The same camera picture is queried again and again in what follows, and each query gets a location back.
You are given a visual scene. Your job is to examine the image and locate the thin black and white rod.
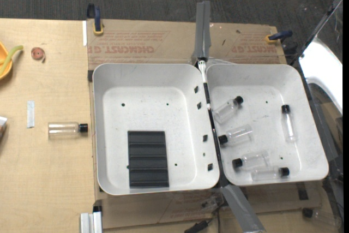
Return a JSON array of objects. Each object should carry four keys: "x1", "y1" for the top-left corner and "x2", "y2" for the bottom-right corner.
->
[{"x1": 197, "y1": 60, "x2": 225, "y2": 187}]

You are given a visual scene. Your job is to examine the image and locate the white plastic tray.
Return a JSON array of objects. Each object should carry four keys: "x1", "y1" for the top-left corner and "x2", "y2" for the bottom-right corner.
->
[
  {"x1": 205, "y1": 63, "x2": 330, "y2": 187},
  {"x1": 92, "y1": 63, "x2": 221, "y2": 196}
]

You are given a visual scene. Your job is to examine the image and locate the brown cardboard board red print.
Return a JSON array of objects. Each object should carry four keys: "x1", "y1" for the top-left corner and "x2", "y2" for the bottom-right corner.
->
[{"x1": 86, "y1": 18, "x2": 322, "y2": 230}]

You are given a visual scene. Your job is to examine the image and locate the clear plastic bottle black cap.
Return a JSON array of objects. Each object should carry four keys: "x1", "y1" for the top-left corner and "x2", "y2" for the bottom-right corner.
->
[
  {"x1": 213, "y1": 95, "x2": 244, "y2": 124},
  {"x1": 218, "y1": 124, "x2": 254, "y2": 146},
  {"x1": 232, "y1": 150, "x2": 271, "y2": 171},
  {"x1": 250, "y1": 166, "x2": 291, "y2": 182},
  {"x1": 47, "y1": 121, "x2": 89, "y2": 140},
  {"x1": 281, "y1": 104, "x2": 298, "y2": 144},
  {"x1": 302, "y1": 207, "x2": 342, "y2": 228}
]

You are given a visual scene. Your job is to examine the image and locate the black ribbed rack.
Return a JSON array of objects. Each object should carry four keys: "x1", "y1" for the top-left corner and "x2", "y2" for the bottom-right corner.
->
[{"x1": 127, "y1": 130, "x2": 170, "y2": 188}]

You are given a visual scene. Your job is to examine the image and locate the pink round disc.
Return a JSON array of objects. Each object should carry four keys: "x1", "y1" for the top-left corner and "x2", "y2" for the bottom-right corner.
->
[{"x1": 30, "y1": 46, "x2": 46, "y2": 61}]

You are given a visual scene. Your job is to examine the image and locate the yellow-green bent stick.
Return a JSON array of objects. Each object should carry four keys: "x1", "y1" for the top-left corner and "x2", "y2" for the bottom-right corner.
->
[{"x1": 0, "y1": 45, "x2": 25, "y2": 76}]

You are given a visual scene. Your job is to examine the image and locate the yellow bowl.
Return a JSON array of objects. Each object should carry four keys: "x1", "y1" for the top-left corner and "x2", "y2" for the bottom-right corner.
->
[{"x1": 0, "y1": 41, "x2": 14, "y2": 81}]

